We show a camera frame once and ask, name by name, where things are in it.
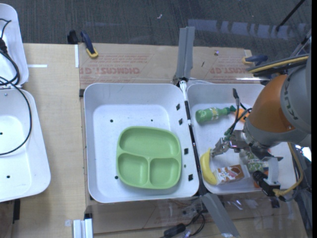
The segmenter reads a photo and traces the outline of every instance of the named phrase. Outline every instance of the green plate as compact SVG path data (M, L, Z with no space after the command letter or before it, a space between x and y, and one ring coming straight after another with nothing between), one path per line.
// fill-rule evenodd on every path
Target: green plate
M181 162L179 139L168 130L133 126L119 136L116 169L127 185L170 188L179 180Z

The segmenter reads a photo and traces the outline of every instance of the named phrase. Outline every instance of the yellow cable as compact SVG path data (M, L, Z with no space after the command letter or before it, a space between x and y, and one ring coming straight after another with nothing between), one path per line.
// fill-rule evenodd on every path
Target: yellow cable
M289 187L287 190L273 189L273 192L275 193L276 196L284 196L287 193L291 192L293 189L295 189L302 182L303 176L304 176L304 172L303 172L301 163L299 162L299 159L298 159L296 153L294 152L290 143L288 143L288 147L289 147L289 149L290 149L290 151L295 159L295 162L299 168L300 177L299 177L298 181L295 184L293 184L291 187Z
M255 73L255 72L263 71L263 70L266 70L266 69L271 69L271 68L276 67L276 66L282 66L282 65L289 64L289 63L293 63L293 62L305 61L307 59L308 59L308 56L301 57L301 58L289 59L289 60L286 60L286 61L280 61L280 62L273 63L273 64L270 64L270 65L265 65L265 66L257 68L257 69L249 70L249 72L250 73Z

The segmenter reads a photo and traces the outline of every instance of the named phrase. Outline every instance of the banana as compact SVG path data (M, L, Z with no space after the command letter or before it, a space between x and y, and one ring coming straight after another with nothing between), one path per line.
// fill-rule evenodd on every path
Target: banana
M210 148L208 149L207 152L205 152L200 157L200 166L201 166L203 177L204 177L205 181L212 184L212 185L216 185L217 179L210 170L209 160L210 160Z

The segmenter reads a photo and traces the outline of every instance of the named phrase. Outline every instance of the bottle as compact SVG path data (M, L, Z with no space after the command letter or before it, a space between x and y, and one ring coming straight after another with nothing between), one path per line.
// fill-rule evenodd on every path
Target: bottle
M204 110L197 110L196 111L196 121L198 123L203 123L210 120L218 119L220 116L225 116L230 112L235 112L236 108L234 106L230 106L230 108L209 108Z

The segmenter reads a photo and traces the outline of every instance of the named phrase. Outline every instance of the white plastic tray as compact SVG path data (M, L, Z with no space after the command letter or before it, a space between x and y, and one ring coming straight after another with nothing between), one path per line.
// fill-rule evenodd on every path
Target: white plastic tray
M19 22L14 8L0 3L0 18L12 20L5 28L3 39L8 53L19 67L20 84L28 80ZM0 20L0 35L5 22ZM11 79L14 68L0 55L1 76ZM0 156L0 202L43 192L51 181L45 144L34 98L22 90L32 113L32 132L18 150ZM15 89L0 88L0 153L10 151L24 141L29 131L29 110L23 96Z
M182 198L197 192L197 168L184 97L178 87L172 84L96 83L86 88L84 103L88 188L96 201L115 203ZM130 126L167 129L179 138L182 170L175 186L169 189L136 188L117 178L117 142L120 133Z
M199 156L202 156L209 148L214 148L218 140L224 137L223 134L234 122L235 115L232 113L217 120L199 124L195 119L196 111L211 107L225 108L231 105L235 106L235 99L232 94L233 88L237 90L241 103L247 108L251 108L263 87L259 84L194 84L188 87L187 97ZM243 122L238 122L236 129L242 128ZM277 157L284 157L279 162L278 181L281 183L281 189L289 188L296 182L296 179L292 155L287 143L281 143L271 148L271 153ZM236 164L239 164L239 154L234 153L233 149L229 149L226 153L217 155L210 160L211 171ZM260 190L254 187L252 177L222 185L211 185L204 180L204 185L210 192L215 194Z

